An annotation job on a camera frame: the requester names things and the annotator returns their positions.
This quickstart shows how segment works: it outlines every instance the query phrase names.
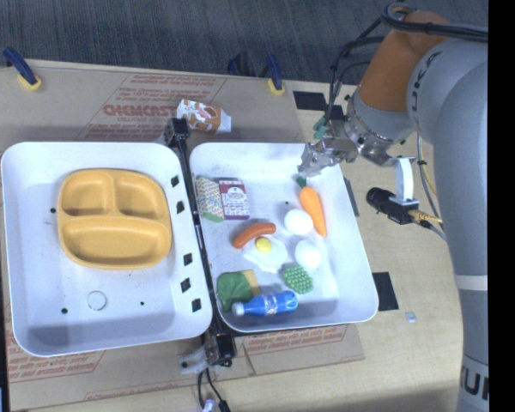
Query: toy food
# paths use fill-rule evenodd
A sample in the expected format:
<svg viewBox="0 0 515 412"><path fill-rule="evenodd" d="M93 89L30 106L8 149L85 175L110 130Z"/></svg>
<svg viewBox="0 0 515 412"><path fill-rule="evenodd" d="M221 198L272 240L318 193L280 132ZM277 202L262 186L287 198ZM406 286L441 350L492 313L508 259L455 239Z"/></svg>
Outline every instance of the toy food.
<svg viewBox="0 0 515 412"><path fill-rule="evenodd" d="M300 201L303 209L311 216L313 225L317 232L326 236L326 221L324 211L318 193L311 186L304 186L300 191Z"/></svg>
<svg viewBox="0 0 515 412"><path fill-rule="evenodd" d="M292 290L280 293L259 294L246 303L235 302L231 308L234 316L251 314L260 318L274 316L282 312L294 312L298 308L298 298Z"/></svg>
<svg viewBox="0 0 515 412"><path fill-rule="evenodd" d="M205 177L197 177L195 180L197 189L197 203L203 218L220 222L225 219L221 204L220 186L213 180Z"/></svg>
<svg viewBox="0 0 515 412"><path fill-rule="evenodd" d="M247 243L242 254L261 270L276 273L286 261L288 250L284 243L270 235L261 235Z"/></svg>
<svg viewBox="0 0 515 412"><path fill-rule="evenodd" d="M253 270L222 273L217 278L216 292L226 312L231 311L234 302L247 302L261 293Z"/></svg>
<svg viewBox="0 0 515 412"><path fill-rule="evenodd" d="M296 245L294 256L295 262L308 270L316 269L322 259L318 247L308 239L303 239Z"/></svg>
<svg viewBox="0 0 515 412"><path fill-rule="evenodd" d="M300 265L287 267L284 270L283 278L286 285L295 293L309 293L313 289L312 278Z"/></svg>
<svg viewBox="0 0 515 412"><path fill-rule="evenodd" d="M291 209L284 216L284 227L294 235L307 235L314 227L312 218L302 209Z"/></svg>
<svg viewBox="0 0 515 412"><path fill-rule="evenodd" d="M218 106L207 106L195 100L181 100L177 117L186 118L191 130L209 134L231 132L231 117Z"/></svg>
<svg viewBox="0 0 515 412"><path fill-rule="evenodd" d="M276 232L276 225L274 223L255 223L241 233L239 233L233 240L233 247L242 249L244 245L260 235L271 235Z"/></svg>
<svg viewBox="0 0 515 412"><path fill-rule="evenodd" d="M220 179L220 195L226 220L248 220L250 208L244 182L238 179Z"/></svg>

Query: toy sausage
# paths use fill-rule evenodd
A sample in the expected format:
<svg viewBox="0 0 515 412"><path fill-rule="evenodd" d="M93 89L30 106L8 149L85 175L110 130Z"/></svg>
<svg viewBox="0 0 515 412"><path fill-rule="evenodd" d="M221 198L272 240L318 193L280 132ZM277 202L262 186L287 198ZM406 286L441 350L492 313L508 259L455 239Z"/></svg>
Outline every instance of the toy sausage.
<svg viewBox="0 0 515 412"><path fill-rule="evenodd" d="M273 223L256 223L239 233L233 240L233 247L242 249L242 247L251 239L260 235L271 235L276 232L276 225Z"/></svg>

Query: yellow plate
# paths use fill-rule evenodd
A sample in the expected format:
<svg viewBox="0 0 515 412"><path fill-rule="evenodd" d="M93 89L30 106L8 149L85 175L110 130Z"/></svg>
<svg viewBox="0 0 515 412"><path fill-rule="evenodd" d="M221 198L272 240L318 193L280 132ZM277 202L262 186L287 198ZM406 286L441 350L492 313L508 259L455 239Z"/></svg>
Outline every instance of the yellow plate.
<svg viewBox="0 0 515 412"><path fill-rule="evenodd" d="M172 223L161 186L121 169L84 169L61 185L61 246L76 263L109 270L157 265L172 247Z"/></svg>

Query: blue clamp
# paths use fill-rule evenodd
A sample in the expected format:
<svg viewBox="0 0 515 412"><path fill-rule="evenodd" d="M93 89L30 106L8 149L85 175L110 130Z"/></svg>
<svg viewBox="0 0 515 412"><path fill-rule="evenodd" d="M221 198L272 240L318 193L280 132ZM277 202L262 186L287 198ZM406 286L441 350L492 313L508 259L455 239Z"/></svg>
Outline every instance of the blue clamp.
<svg viewBox="0 0 515 412"><path fill-rule="evenodd" d="M229 75L235 76L256 76L254 71L251 69L248 60L248 53L243 51L239 53L235 58L229 60L227 64L227 72ZM280 96L284 93L284 87L282 86L282 72L281 66L278 63L275 55L270 53L265 58L265 67L259 74L260 78L264 78L270 73L271 78L267 81L269 88L273 94Z"/></svg>
<svg viewBox="0 0 515 412"><path fill-rule="evenodd" d="M8 60L8 63L11 63L17 69L19 72L17 79L25 88L31 91L36 91L40 88L42 81L33 73L27 61L19 52L11 47L6 47L3 50L3 55Z"/></svg>
<svg viewBox="0 0 515 412"><path fill-rule="evenodd" d="M284 93L284 87L282 86L281 66L278 63L276 56L272 53L267 55L267 58L265 59L265 64L267 65L267 69L269 69L269 72L271 74L271 78L268 81L269 88L271 89L273 94L280 96Z"/></svg>

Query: plastic bottle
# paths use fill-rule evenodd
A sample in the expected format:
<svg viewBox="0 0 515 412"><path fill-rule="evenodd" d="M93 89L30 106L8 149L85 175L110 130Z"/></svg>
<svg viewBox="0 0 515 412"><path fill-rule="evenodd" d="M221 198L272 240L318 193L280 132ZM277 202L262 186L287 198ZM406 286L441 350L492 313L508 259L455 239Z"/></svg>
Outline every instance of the plastic bottle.
<svg viewBox="0 0 515 412"><path fill-rule="evenodd" d="M293 312L298 307L298 298L292 290L280 293L259 294L246 303L235 302L231 307L234 316L273 316L280 312Z"/></svg>

